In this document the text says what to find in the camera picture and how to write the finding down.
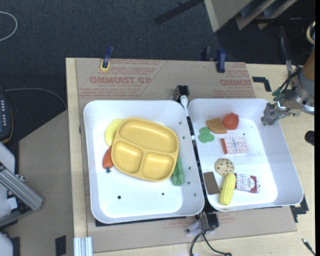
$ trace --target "orange toy food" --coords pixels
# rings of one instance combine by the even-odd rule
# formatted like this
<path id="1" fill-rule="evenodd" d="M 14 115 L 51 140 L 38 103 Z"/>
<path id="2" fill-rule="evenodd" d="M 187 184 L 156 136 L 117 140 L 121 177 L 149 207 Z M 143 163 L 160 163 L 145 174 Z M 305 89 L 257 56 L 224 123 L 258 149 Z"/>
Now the orange toy food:
<path id="1" fill-rule="evenodd" d="M 106 170 L 107 173 L 109 173 L 110 168 L 112 168 L 112 166 L 114 166 L 114 163 L 112 162 L 112 159 L 111 159 L 111 146 L 110 146 L 103 156 L 102 167 Z"/>
<path id="2" fill-rule="evenodd" d="M 206 126 L 215 134 L 226 134 L 227 130 L 220 117 L 205 121 Z"/>
<path id="3" fill-rule="evenodd" d="M 222 121 L 225 128 L 229 130 L 235 130 L 238 127 L 239 124 L 239 116 L 235 113 L 229 113 L 227 114 Z"/>

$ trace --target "white tray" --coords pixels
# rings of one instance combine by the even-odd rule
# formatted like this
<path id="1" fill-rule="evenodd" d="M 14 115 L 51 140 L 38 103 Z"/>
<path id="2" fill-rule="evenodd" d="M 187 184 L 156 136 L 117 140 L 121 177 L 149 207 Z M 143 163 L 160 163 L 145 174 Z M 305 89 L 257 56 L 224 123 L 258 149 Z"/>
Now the white tray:
<path id="1" fill-rule="evenodd" d="M 263 99 L 194 99 L 188 109 L 193 125 L 202 172 L 213 172 L 219 188 L 224 178 L 215 171 L 219 158 L 230 159 L 236 173 L 259 178 L 257 194 L 235 190 L 231 203 L 219 202 L 220 194 L 207 195 L 209 203 L 218 211 L 296 205 L 303 198 L 303 190 L 279 123 L 264 126 L 261 117 L 267 101 Z M 239 125 L 225 134 L 214 134 L 212 142 L 202 143 L 199 130 L 205 121 L 223 118 L 229 113 L 239 115 Z M 247 153 L 224 154 L 222 138 L 245 137 Z"/>
<path id="2" fill-rule="evenodd" d="M 108 146 L 104 132 L 114 119 L 142 118 L 171 128 L 179 138 L 184 184 L 171 179 L 151 182 L 102 168 Z M 205 200 L 183 107 L 172 100 L 95 100 L 83 111 L 89 165 L 90 200 L 94 217 L 106 224 L 195 216 Z"/>

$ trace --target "toy cookie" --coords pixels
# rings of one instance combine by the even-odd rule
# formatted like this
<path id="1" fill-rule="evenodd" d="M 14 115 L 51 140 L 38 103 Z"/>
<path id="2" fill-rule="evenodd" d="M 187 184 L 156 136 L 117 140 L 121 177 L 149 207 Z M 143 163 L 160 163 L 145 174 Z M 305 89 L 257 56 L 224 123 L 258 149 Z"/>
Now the toy cookie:
<path id="1" fill-rule="evenodd" d="M 225 177 L 235 171 L 235 165 L 227 158 L 219 158 L 214 164 L 215 171 Z"/>

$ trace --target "toy food package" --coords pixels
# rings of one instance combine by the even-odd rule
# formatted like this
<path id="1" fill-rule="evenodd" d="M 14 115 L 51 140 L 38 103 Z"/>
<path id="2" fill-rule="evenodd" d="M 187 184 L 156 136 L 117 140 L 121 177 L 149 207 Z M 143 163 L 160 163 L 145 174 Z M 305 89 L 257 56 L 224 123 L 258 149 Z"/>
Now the toy food package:
<path id="1" fill-rule="evenodd" d="M 241 154 L 249 151 L 245 137 L 232 137 L 221 139 L 225 154 Z"/>
<path id="2" fill-rule="evenodd" d="M 235 173 L 235 189 L 239 191 L 257 194 L 260 191 L 259 178 L 256 176 Z"/>

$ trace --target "divided plate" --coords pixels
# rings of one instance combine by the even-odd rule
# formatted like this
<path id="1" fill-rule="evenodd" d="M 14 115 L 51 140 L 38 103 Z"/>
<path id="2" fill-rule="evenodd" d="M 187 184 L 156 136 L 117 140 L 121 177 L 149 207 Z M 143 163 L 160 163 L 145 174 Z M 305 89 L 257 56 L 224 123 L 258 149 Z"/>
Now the divided plate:
<path id="1" fill-rule="evenodd" d="M 127 118 L 116 130 L 111 158 L 121 172 L 151 182 L 168 179 L 176 166 L 179 139 L 159 123 Z"/>

